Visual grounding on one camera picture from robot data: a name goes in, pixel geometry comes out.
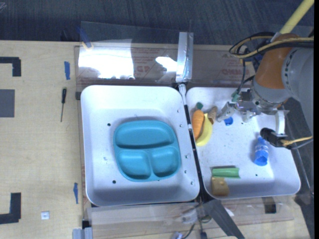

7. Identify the green toy vegetable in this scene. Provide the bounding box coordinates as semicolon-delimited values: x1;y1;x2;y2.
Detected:
211;167;241;179

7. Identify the blue divided plate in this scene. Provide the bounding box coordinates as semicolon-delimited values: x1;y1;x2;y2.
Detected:
113;119;182;183

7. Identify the blue plastic bottle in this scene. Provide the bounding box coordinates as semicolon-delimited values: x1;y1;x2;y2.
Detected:
253;136;270;167

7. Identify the orange carrot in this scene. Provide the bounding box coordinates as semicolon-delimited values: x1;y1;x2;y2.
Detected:
191;102;206;141

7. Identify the black cylinder on white bracket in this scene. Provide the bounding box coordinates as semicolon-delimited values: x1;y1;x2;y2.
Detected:
259;110;290;148

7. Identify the black screwdriver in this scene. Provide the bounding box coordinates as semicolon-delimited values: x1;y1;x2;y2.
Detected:
60;87;68;123

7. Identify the pale yellow pole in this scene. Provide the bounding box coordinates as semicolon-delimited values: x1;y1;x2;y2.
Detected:
279;0;315;35

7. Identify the yellow cheese block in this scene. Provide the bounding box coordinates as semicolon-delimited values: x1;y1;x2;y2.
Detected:
210;176;230;197

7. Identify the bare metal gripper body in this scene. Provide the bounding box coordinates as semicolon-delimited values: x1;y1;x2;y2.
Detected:
235;89;263;115

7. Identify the yellow banana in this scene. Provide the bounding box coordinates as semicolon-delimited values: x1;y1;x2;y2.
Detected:
195;113;213;147

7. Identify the white plastic tray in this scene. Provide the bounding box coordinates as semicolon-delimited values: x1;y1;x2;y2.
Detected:
185;87;302;200
80;85;201;207

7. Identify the brown toy bread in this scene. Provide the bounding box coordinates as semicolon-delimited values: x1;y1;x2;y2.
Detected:
207;106;218;125

